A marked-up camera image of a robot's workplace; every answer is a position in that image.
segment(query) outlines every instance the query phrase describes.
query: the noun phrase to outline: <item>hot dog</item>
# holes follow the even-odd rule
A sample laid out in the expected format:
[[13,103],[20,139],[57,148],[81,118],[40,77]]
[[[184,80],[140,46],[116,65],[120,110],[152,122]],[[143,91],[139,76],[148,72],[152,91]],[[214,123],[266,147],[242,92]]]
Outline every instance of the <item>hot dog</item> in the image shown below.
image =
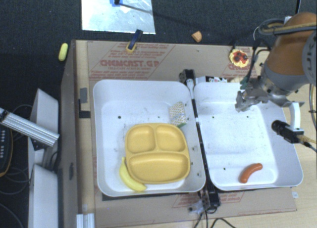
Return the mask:
[[241,174],[239,181],[241,183],[247,183],[251,174],[254,172],[261,170],[263,165],[261,163],[256,163],[248,166]]

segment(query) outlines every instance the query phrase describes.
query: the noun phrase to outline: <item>sponge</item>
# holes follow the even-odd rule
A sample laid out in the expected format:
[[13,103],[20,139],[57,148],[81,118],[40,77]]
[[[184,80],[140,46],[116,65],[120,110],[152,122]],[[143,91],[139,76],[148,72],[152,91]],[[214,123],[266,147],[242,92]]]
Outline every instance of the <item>sponge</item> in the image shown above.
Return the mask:
[[185,106],[181,101],[169,107],[168,111],[171,124],[179,128],[186,124]]
[[197,32],[195,32],[195,33],[192,34],[192,38],[193,38],[196,42],[200,43],[200,42],[202,41],[203,35],[202,35],[202,33],[201,33],[200,31],[197,31]]

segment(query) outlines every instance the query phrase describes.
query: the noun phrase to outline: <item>yellow plate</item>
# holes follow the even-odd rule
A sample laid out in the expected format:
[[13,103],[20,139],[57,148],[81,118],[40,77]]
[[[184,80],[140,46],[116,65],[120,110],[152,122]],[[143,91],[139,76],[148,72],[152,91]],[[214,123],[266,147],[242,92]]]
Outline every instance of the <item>yellow plate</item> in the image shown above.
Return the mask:
[[161,184],[182,180],[190,171],[187,142],[172,124],[138,124],[125,137],[129,174],[141,183]]

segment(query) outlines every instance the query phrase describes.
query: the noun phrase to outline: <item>yellow banana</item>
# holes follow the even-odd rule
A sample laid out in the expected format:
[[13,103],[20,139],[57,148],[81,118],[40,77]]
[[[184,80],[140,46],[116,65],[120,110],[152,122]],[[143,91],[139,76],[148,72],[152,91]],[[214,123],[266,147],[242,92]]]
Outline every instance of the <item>yellow banana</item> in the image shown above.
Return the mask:
[[138,192],[144,191],[145,189],[147,189],[147,187],[144,186],[144,184],[137,182],[130,176],[128,169],[125,165],[125,157],[122,157],[119,174],[124,184],[126,184],[130,189],[134,191],[138,191]]

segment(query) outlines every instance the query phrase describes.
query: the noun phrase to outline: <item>gray panel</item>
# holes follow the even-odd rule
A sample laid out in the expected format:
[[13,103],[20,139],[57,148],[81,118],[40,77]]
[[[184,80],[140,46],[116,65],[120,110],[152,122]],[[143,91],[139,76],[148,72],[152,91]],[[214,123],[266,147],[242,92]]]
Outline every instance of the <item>gray panel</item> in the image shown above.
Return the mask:
[[296,91],[304,84],[308,83],[305,75],[283,75],[273,72],[267,64],[264,65],[268,78],[279,88],[285,91]]
[[75,127],[75,91],[74,91],[75,41],[72,41],[61,83],[60,100],[60,145],[62,169],[62,201],[64,209],[64,228],[76,227],[78,214],[76,127]]

